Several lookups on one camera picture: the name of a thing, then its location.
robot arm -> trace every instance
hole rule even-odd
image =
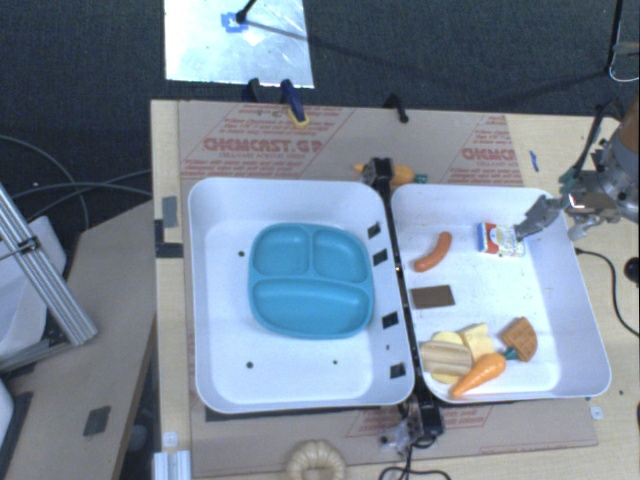
[[[562,196],[555,199],[541,196],[527,211],[525,220],[514,226],[518,240],[542,231],[563,210],[575,222],[569,230],[572,241],[605,221],[618,222],[624,217],[638,223],[638,97],[611,139],[592,153],[595,170],[583,171],[601,120],[602,109],[596,114],[585,151],[560,178]]]

beige table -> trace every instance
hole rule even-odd
[[[357,114],[359,122],[367,123],[370,133],[376,130],[381,134],[371,140],[382,141],[392,136],[407,135],[411,140],[419,139],[423,132],[428,136],[431,130],[420,130],[421,123],[437,122],[440,128],[447,125],[452,130],[461,126],[465,120],[478,119],[478,115],[469,113],[446,112],[409,112],[412,128],[403,130],[393,128],[389,114],[383,115],[379,110],[362,110]],[[591,118],[585,117],[548,117],[507,115],[506,125],[511,136],[513,149],[526,186],[538,187],[550,193],[557,193],[557,178],[577,158],[584,143]],[[609,121],[603,129],[603,136],[608,137],[615,124]],[[153,102],[152,134],[154,163],[154,218],[166,217],[165,198],[174,198],[177,204],[178,219],[171,226],[164,228],[164,241],[182,243],[182,222],[180,220],[180,156],[178,136],[184,126],[179,122],[178,104],[176,102]],[[349,149],[349,142],[344,141]],[[358,147],[358,137],[351,141],[352,148]],[[387,149],[392,156],[404,155],[411,159],[411,144],[420,149],[417,142],[392,144]],[[336,154],[348,155],[346,151],[332,143]],[[537,155],[539,172],[533,169],[529,151]],[[360,152],[362,156],[369,151]],[[418,154],[413,154],[415,162],[419,162]],[[315,162],[309,168],[302,169],[308,177],[322,178],[323,169],[328,178],[339,179],[336,175],[336,157]],[[419,171],[420,165],[412,165]],[[579,242],[579,247],[605,254],[614,262],[618,275],[618,302],[626,321],[638,328],[638,289],[622,276],[625,261],[638,255],[638,228],[629,222],[616,225],[603,225],[590,230],[589,236]],[[595,422],[599,440],[598,446],[567,450],[548,450],[530,453],[510,453],[468,457],[456,459],[438,459],[432,461],[414,461],[415,469],[442,469],[454,479],[566,479],[581,478],[600,480],[603,478],[631,479],[638,478],[638,423],[636,410],[640,401],[638,381],[638,340],[622,328],[611,304],[610,277],[606,264],[597,258],[580,257],[580,265],[587,284],[589,296],[602,333],[607,354],[611,363],[612,381],[609,390],[589,403],[600,408],[603,418]],[[191,424],[189,417],[187,333],[185,309],[184,263],[180,258],[159,258],[156,261],[158,290],[158,343],[160,364],[160,404],[161,431],[167,440],[163,451],[175,452],[191,448]],[[382,466],[365,465],[349,468],[351,479],[377,478]],[[284,473],[266,473],[242,475],[246,479],[275,480],[286,478]]]
[[[151,219],[146,203],[82,234],[68,285],[99,334],[8,383],[33,398],[7,480],[120,477],[155,344]],[[96,409],[106,426],[85,436]]]

cardboard sheet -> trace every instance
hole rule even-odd
[[[183,222],[189,190],[210,176],[356,180],[352,165],[391,157],[426,174],[430,183],[521,186],[504,116],[409,111],[399,122],[386,109],[307,107],[308,128],[297,129],[282,105],[181,102],[180,169]],[[191,286],[188,226],[185,282]],[[279,414],[212,414],[194,386],[193,315],[186,290],[192,473],[194,478],[279,471],[300,441],[327,439],[348,464],[398,460],[379,436],[397,424],[396,407]],[[583,399],[445,408],[446,432],[416,458],[475,456],[593,446],[597,437]]]

metal plate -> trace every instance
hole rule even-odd
[[[238,26],[248,1],[164,0],[167,79],[313,88],[302,0],[258,0]]]

black clip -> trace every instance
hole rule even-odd
[[[259,103],[260,97],[258,90],[260,89],[260,80],[252,78],[249,83],[242,88],[242,101],[247,103]]]
[[[26,240],[23,240],[18,244],[18,248],[15,251],[11,251],[9,254],[5,254],[4,256],[0,256],[0,261],[10,258],[11,256],[16,256],[17,254],[27,254],[28,252],[33,252],[37,249],[40,249],[42,244],[37,236],[31,236]]]
[[[397,94],[395,93],[389,94],[389,97],[387,98],[387,101],[384,102],[384,105],[382,105],[382,108],[398,109],[398,118],[400,119],[400,122],[404,124],[409,122],[407,109],[404,106],[402,99],[400,99],[400,96],[398,96]]]

